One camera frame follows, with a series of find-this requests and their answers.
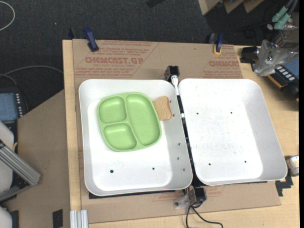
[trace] wooden table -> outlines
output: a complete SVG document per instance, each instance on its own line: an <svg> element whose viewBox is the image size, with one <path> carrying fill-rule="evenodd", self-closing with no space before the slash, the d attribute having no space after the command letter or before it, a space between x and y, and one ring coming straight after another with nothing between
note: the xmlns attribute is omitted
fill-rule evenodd
<svg viewBox="0 0 304 228"><path fill-rule="evenodd" d="M238 55L240 55L242 48L243 47L241 46L235 46ZM63 63L67 117L70 209L80 211L82 208L77 150L73 43L71 40L63 41ZM249 64L240 63L240 68L243 78L252 79L261 86L284 156L299 154L298 103L287 101L270 80L264 77L258 77L253 73ZM281 206L205 213L203 214L203 217L207 220L219 221L225 228L299 227L299 177L293 177L292 180L294 182L292 188L283 190L284 196L280 198L282 203ZM189 217L189 223L192 227L217 227L216 225L207 223L202 224L199 217L192 214ZM182 228L185 227L185 215L106 222L91 224L90 227Z"/></svg>

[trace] teal connector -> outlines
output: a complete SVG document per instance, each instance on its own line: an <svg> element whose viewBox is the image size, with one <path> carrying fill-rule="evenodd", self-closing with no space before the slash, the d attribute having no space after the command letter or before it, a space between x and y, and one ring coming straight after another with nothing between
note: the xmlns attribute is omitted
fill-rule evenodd
<svg viewBox="0 0 304 228"><path fill-rule="evenodd" d="M285 24L289 20L290 15L286 13L277 23L275 23L275 29L284 29Z"/></svg>
<svg viewBox="0 0 304 228"><path fill-rule="evenodd" d="M280 11L272 17L272 22L277 23L284 16L284 14L286 14L287 11L288 9L283 6Z"/></svg>

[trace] gray carpet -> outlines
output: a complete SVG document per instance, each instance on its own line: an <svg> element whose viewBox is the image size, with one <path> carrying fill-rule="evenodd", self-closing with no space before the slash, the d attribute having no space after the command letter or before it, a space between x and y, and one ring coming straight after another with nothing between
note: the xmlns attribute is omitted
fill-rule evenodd
<svg viewBox="0 0 304 228"><path fill-rule="evenodd" d="M0 74L47 65L62 70L62 40L73 27L82 37L90 27L96 39L203 43L211 33L223 33L225 44L259 45L271 35L262 28L250 34L237 30L268 21L288 0L266 0L251 13L243 5L230 14L219 4L203 16L198 0L1 0L16 12L15 21L0 31ZM12 17L0 3L0 28ZM22 89L29 110L63 89L63 76L49 69L11 74ZM11 86L0 78L0 87Z"/></svg>

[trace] green plate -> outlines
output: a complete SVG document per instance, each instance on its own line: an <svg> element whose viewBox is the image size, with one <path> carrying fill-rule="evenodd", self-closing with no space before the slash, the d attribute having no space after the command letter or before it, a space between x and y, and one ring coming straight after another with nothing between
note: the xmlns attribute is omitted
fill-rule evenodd
<svg viewBox="0 0 304 228"><path fill-rule="evenodd" d="M124 93L102 99L98 121L106 144L115 151L135 151L156 144L162 135L151 99L142 93Z"/></svg>

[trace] blue clamp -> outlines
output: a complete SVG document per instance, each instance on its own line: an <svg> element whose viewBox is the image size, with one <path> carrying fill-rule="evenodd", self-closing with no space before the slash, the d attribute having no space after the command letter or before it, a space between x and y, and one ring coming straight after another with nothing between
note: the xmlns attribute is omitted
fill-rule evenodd
<svg viewBox="0 0 304 228"><path fill-rule="evenodd" d="M218 34L218 40L216 42L216 45L214 46L214 54L215 55L220 55L222 53L222 51L221 51L222 45L223 45L223 34L219 33Z"/></svg>
<svg viewBox="0 0 304 228"><path fill-rule="evenodd" d="M94 38L94 35L93 35L93 31L89 27L84 27L82 32L83 32L85 38L87 40L89 40L89 43L87 45L89 46L90 50L92 52L98 51L99 47L96 44L96 41L95 41L95 38Z"/></svg>

